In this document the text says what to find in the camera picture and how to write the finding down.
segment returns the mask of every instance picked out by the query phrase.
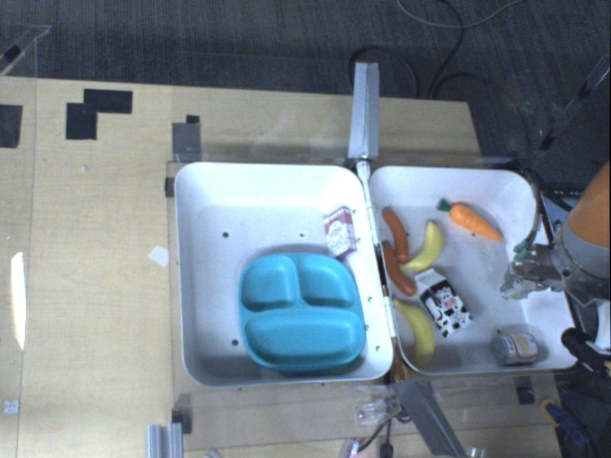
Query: dark floor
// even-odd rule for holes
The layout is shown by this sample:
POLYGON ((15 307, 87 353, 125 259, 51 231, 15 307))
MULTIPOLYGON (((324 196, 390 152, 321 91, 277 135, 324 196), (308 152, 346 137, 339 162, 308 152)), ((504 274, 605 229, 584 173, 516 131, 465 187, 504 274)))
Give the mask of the dark floor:
MULTIPOLYGON (((437 0, 401 1, 457 22, 437 0)), ((469 23, 511 0, 447 1, 469 23)), ((457 76, 436 97, 469 102, 485 155, 514 157, 546 185, 580 187, 609 158, 609 77, 548 152, 538 145, 609 54, 610 14, 611 0, 515 5, 464 31, 442 71, 457 76)), ((30 24, 53 28, 37 70, 24 63, 18 73, 350 94, 348 61, 374 46, 361 57, 380 62, 382 95, 421 98, 460 36, 410 19, 395 0, 0 0, 0 44, 30 24)))

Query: toy banana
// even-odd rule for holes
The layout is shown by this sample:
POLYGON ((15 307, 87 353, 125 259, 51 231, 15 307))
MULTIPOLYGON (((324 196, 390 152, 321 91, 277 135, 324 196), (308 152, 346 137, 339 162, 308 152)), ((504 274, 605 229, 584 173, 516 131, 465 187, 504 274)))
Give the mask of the toy banana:
POLYGON ((422 368, 429 364, 435 350, 435 336, 432 332, 431 320, 426 312, 417 305, 401 303, 397 299, 393 299, 392 302, 411 326, 413 332, 411 360, 416 367, 422 368))
POLYGON ((402 268, 409 268, 413 271, 424 271, 439 257, 443 249, 443 234, 432 220, 427 223, 424 230, 424 243, 420 252, 407 263, 401 265, 402 268))

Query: tin can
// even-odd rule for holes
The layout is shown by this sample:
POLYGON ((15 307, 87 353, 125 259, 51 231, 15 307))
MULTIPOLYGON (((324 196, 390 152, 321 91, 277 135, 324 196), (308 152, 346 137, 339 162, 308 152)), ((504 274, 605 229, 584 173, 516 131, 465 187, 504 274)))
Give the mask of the tin can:
POLYGON ((522 332, 493 338, 491 348, 498 364, 531 364, 538 358, 535 336, 522 332))

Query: sausage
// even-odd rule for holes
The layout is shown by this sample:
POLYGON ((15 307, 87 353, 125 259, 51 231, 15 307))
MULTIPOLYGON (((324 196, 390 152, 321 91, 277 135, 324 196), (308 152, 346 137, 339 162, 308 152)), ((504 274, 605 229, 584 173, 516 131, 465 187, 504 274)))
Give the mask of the sausage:
POLYGON ((407 263, 410 258, 410 248, 408 245, 408 234, 405 232, 405 227, 403 227, 401 219, 397 217, 390 207, 385 207, 382 210, 382 219, 392 232, 394 252, 397 255, 399 263, 407 263))
POLYGON ((394 249, 392 249, 392 245, 387 240, 382 242, 382 250, 386 271, 389 274, 390 280, 403 294, 411 297, 417 291, 416 285, 401 271, 399 260, 394 253, 394 249))

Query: blue divided plate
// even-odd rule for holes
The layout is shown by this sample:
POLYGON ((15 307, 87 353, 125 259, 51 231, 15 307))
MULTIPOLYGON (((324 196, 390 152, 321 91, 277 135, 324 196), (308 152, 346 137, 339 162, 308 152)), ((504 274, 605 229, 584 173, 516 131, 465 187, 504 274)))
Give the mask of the blue divided plate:
POLYGON ((250 357, 285 373, 348 364, 365 344, 354 278, 325 255, 286 253, 251 261, 240 280, 240 323, 250 357))

